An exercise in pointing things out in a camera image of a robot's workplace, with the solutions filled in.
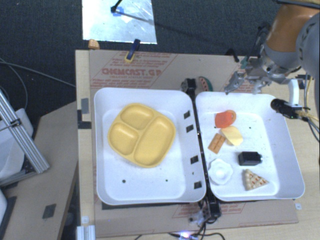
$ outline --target yellow divided plate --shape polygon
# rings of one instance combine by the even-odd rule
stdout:
[[[108,142],[114,151],[138,166],[151,168],[165,158],[176,127],[165,115],[140,103],[124,107],[113,121]]]

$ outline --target white tray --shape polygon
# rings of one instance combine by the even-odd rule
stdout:
[[[109,145],[109,128],[128,104],[141,103],[172,120],[176,136],[164,160],[142,168]],[[191,99],[182,91],[102,88],[94,96],[96,177],[99,198],[109,205],[187,203],[201,200],[206,182]],[[188,126],[193,130],[187,132]],[[191,158],[198,158],[191,163]]]
[[[276,113],[270,103],[275,97],[267,94],[201,92],[196,97],[199,125],[208,170],[210,163],[220,158],[231,165],[233,174],[224,185],[210,181],[213,194],[223,201],[249,201],[267,199],[295,199],[303,195],[305,184],[296,153],[292,145],[285,118]],[[239,146],[223,144],[218,155],[208,146],[220,129],[215,128],[216,113],[233,110],[236,120],[232,124],[243,136]],[[240,166],[238,155],[243,151],[258,152],[262,163]],[[244,185],[245,169],[267,179],[269,183],[253,190]]]

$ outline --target wooden edge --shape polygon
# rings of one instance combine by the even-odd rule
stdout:
[[[87,122],[91,121],[89,67],[89,51],[76,50],[75,70],[77,110],[82,109],[82,99],[88,99],[89,112],[82,114],[82,120]],[[78,129],[78,156],[81,226],[94,225],[95,203],[91,129]]]

